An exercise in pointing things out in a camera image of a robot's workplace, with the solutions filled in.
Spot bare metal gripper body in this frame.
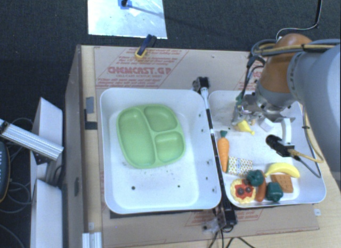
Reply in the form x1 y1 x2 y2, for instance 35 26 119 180
238 93 296 123

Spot small yellow toy fruit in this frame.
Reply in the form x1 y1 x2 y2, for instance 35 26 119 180
234 119 256 136

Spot small white cube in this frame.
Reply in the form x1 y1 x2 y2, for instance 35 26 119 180
259 119 274 133

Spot white plastic tray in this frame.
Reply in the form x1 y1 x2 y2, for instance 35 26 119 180
100 87 222 215
208 90 327 209

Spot thin black and white rod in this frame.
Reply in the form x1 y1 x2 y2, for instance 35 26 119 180
200 86 230 211

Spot orange carrot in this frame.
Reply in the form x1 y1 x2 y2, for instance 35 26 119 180
217 130 231 174

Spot patterned yellow white packet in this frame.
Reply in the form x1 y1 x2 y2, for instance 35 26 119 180
226 156 254 177

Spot yellow banana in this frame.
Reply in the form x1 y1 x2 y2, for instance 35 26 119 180
264 162 301 179

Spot dark green broccoli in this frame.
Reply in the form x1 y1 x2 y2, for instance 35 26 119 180
265 181 284 203
245 169 265 188

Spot brown waffle biscuit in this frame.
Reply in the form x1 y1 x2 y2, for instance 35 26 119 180
270 173 295 194

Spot yellow pizza slice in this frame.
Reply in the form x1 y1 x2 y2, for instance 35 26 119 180
230 178 257 205

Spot orange brown sausage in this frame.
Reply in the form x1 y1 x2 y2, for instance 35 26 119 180
255 178 268 203

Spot brown cardboard board red print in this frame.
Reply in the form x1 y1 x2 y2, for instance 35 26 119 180
93 46 320 245

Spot green divided plate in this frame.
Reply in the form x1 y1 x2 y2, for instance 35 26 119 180
116 103 186 170

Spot black cylinder on white bracket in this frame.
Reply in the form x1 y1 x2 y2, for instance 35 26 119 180
265 117 296 158

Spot black block with thin wires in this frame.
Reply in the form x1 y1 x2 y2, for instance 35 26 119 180
192 76 212 92
217 206 238 229

